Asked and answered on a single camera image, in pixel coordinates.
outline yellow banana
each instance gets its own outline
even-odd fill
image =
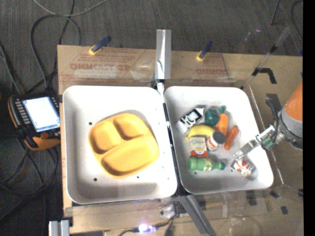
[[[205,136],[209,137],[213,134],[215,130],[207,125],[196,125],[190,128],[189,133],[186,135],[186,140],[191,136]]]

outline dark gray carpet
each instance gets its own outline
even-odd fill
[[[67,15],[72,0],[37,0],[48,10]],[[73,13],[80,13],[102,0],[75,0]],[[285,27],[290,35],[276,55],[298,56],[303,50],[303,1],[280,0],[271,25],[277,0],[109,0],[95,9],[73,16],[79,26],[80,45],[92,46],[100,39],[111,36],[111,47],[155,49],[156,30],[172,30],[172,49],[200,51],[208,40],[213,41],[212,52],[265,54]],[[8,60],[9,69],[21,92],[27,92],[42,79],[31,48],[30,31],[41,17],[49,15],[33,0],[0,0],[0,43]],[[39,21],[33,33],[36,53],[46,75],[55,66],[56,45],[67,20],[47,17]],[[240,43],[251,33],[247,46]],[[78,36],[73,23],[63,34],[62,44],[77,45]],[[50,86],[57,92],[58,80],[54,75]],[[40,83],[32,91],[44,89]],[[13,173],[22,159],[23,149],[14,137],[6,101],[15,92],[0,59],[0,180]],[[43,179],[52,172],[54,163],[47,152],[30,153]],[[30,158],[9,186],[19,192],[31,192],[40,185]],[[40,194],[26,200],[0,220],[0,235],[44,235],[47,223],[63,217],[61,168],[45,190],[46,202]],[[0,217],[6,215],[21,198],[0,190]]]

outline blue and yellow marker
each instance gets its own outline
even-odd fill
[[[212,47],[212,41],[210,40],[207,43],[206,47],[200,53],[198,53],[197,60],[203,61],[206,57],[207,52],[210,51],[211,47]]]
[[[89,48],[89,53],[91,55],[95,55],[101,50],[103,46],[107,45],[111,40],[112,38],[110,36],[103,38],[96,45],[93,45],[91,48]]]

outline yellow plate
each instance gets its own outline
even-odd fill
[[[124,178],[158,159],[158,144],[141,118],[124,113],[105,119],[89,132],[97,161],[111,177]]]

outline orange carrot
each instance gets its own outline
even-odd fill
[[[234,126],[231,128],[230,132],[228,133],[228,135],[226,137],[225,143],[224,143],[224,148],[226,150],[229,150],[232,147],[232,143],[233,143],[236,135],[238,134],[238,131],[239,131],[239,129],[237,126]]]
[[[218,121],[218,130],[221,131],[226,136],[228,116],[224,113],[225,107],[220,107],[219,111],[220,111],[220,118]]]

